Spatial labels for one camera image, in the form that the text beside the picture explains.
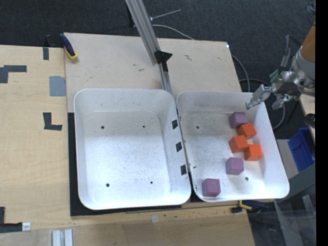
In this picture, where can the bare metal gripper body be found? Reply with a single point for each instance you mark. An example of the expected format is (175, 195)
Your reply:
(288, 84)

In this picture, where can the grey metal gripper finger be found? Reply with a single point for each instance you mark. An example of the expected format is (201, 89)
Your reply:
(281, 101)
(258, 95)

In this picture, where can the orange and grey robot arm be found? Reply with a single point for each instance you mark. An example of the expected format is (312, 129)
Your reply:
(308, 47)

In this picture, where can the purple cube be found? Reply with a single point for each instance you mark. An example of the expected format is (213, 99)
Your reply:
(237, 120)
(210, 187)
(234, 166)

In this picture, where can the orange cube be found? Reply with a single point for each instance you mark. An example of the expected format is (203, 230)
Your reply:
(237, 143)
(253, 152)
(247, 130)

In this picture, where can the blue plastic bin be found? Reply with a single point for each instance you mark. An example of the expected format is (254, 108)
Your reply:
(301, 148)

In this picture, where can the white plastic tray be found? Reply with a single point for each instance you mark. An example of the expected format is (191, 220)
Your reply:
(128, 150)
(210, 147)

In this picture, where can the pale wood board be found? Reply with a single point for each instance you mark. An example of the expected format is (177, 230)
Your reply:
(115, 60)

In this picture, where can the black cylinder on white bracket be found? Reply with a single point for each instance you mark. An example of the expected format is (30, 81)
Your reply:
(310, 119)

